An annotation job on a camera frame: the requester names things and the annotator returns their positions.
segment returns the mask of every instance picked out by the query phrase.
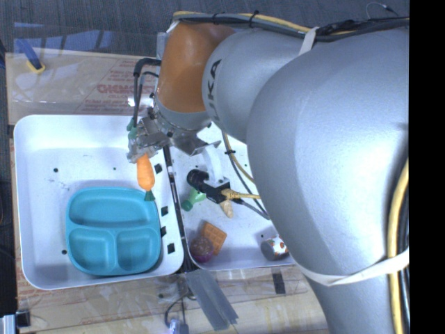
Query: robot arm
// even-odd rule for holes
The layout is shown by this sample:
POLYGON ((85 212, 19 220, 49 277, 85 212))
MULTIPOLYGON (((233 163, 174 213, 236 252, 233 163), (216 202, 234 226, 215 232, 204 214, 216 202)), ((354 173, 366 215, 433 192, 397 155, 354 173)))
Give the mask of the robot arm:
MULTIPOLYGON (((321 38, 299 56, 302 40, 290 33, 179 24, 151 121, 188 154, 207 146, 196 133, 211 121, 246 143, 296 262, 347 276, 387 256, 389 205, 408 155, 408 43, 407 29, 385 29, 321 38)), ((388 276, 309 281, 331 333, 394 332, 388 276)))

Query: brown waffle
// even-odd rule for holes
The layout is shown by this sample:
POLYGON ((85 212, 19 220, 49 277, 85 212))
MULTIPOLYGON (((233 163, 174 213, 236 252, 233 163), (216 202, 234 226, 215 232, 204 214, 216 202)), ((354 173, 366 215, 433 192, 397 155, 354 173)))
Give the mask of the brown waffle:
POLYGON ((211 243, 213 244, 213 254, 217 255, 224 244, 227 234, 220 228, 205 222, 201 229, 201 236, 210 239, 211 243))

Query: blue plate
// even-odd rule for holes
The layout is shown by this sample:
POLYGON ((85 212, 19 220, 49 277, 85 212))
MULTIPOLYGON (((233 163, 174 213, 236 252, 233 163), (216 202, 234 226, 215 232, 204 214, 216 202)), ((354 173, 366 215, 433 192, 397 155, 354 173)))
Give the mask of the blue plate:
POLYGON ((66 212, 71 262, 96 276, 151 269, 161 254, 158 209, 145 192, 121 187, 90 187, 75 193, 66 212))

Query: orange carrot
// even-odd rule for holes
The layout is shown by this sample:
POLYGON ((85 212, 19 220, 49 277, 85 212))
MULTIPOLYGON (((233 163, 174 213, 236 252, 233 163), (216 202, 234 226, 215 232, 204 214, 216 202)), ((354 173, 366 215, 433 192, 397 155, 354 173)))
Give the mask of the orange carrot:
POLYGON ((154 172, 152 162, 147 154, 139 157, 137 162, 138 183, 145 191, 151 191, 154 186, 154 172))

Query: gray floor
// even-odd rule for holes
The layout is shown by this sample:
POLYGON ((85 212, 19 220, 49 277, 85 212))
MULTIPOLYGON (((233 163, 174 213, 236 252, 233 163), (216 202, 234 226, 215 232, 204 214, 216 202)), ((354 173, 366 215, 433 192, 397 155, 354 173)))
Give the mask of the gray floor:
MULTIPOLYGON (((345 19, 393 17, 371 2, 385 3, 400 16, 410 13, 410 0, 0 0, 0 38, 8 51, 22 30, 16 23, 55 26, 59 31, 99 29, 122 32, 114 52, 152 56, 155 35, 170 25, 173 12, 251 13, 287 19, 305 26, 322 26, 345 19), (143 41, 134 33, 147 36, 143 41)), ((11 190, 8 147, 8 114, 5 72, 0 70, 0 196, 3 221, 0 223, 0 316, 14 312, 14 273, 8 254, 13 254, 11 190)))

